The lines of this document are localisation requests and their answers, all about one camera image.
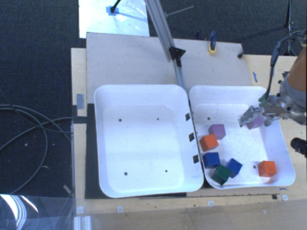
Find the green cube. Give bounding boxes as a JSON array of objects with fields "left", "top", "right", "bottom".
[{"left": 211, "top": 164, "right": 233, "bottom": 186}]

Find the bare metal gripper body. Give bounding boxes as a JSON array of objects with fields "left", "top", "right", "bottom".
[{"left": 260, "top": 95, "right": 307, "bottom": 126}]

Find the orange cube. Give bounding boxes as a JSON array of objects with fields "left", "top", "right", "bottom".
[
  {"left": 257, "top": 160, "right": 277, "bottom": 178},
  {"left": 199, "top": 134, "right": 219, "bottom": 152}
]

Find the white plastic tray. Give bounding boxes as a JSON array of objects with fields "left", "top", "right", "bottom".
[
  {"left": 189, "top": 85, "right": 296, "bottom": 190},
  {"left": 93, "top": 84, "right": 205, "bottom": 199}
]

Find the blue cube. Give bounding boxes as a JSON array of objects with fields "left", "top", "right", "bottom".
[
  {"left": 225, "top": 158, "right": 243, "bottom": 179},
  {"left": 202, "top": 151, "right": 221, "bottom": 169}
]

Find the pale flat board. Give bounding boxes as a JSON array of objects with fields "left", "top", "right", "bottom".
[{"left": 85, "top": 32, "right": 253, "bottom": 105}]

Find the purple cube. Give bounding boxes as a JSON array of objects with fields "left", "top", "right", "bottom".
[
  {"left": 246, "top": 115, "right": 265, "bottom": 130},
  {"left": 208, "top": 124, "right": 226, "bottom": 140}
]

